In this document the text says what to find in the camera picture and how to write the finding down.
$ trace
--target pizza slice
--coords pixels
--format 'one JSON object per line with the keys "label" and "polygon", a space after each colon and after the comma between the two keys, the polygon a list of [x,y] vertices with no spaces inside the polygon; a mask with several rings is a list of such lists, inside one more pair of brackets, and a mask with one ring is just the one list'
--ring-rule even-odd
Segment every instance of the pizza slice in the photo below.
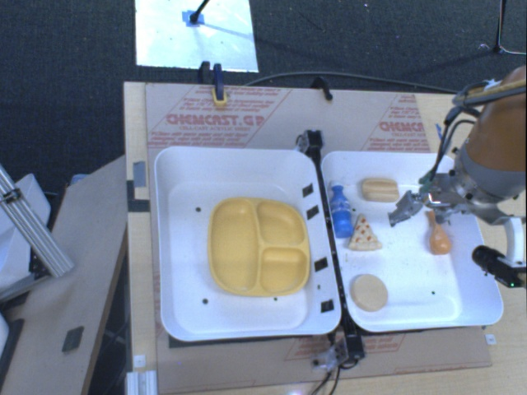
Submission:
{"label": "pizza slice", "polygon": [[377,250],[382,249],[382,243],[371,231],[370,223],[363,214],[360,214],[353,230],[352,238],[347,245],[351,250]]}

